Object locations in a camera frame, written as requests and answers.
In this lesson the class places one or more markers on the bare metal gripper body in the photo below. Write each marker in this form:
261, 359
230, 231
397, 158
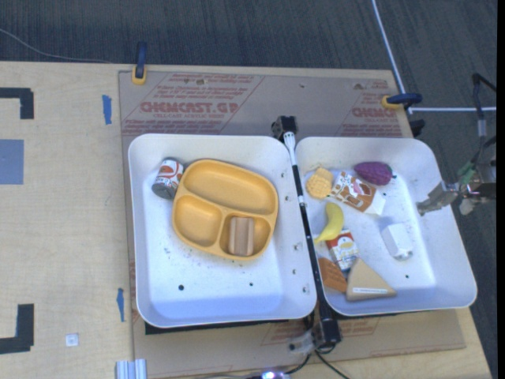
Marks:
486, 188

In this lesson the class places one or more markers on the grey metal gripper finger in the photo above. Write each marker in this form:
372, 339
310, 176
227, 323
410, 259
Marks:
468, 207
436, 199

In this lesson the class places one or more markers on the white plastic tray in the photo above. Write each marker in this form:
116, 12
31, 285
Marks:
434, 243
221, 290

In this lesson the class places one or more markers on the white block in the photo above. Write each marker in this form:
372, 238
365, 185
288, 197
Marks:
396, 240

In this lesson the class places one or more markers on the purple grapes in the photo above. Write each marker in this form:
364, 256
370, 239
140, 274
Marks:
372, 173

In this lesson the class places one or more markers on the white and brown carton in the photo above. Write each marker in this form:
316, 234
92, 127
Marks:
355, 194

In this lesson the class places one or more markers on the yellow banana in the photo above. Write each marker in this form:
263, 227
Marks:
334, 221

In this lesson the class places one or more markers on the red and white packet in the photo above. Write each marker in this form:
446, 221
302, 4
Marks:
343, 250

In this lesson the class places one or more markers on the tan wedge sandwich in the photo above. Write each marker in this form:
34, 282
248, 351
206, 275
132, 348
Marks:
367, 284

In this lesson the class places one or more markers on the yellow waffle biscuit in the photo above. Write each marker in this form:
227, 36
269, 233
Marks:
319, 183

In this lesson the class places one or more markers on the orange biscuit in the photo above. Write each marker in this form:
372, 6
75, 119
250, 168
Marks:
332, 275

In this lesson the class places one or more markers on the thin black and white rod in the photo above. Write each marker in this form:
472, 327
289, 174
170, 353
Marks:
304, 215

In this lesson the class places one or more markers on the tan wooden bread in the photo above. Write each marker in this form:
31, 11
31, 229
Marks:
241, 236

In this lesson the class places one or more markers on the brown cardboard board red print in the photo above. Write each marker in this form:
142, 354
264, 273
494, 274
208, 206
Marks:
252, 105

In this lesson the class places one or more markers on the orange divided plate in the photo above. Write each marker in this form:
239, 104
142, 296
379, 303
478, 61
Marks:
229, 184

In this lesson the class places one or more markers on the red and white can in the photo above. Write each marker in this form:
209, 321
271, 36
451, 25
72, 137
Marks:
169, 178

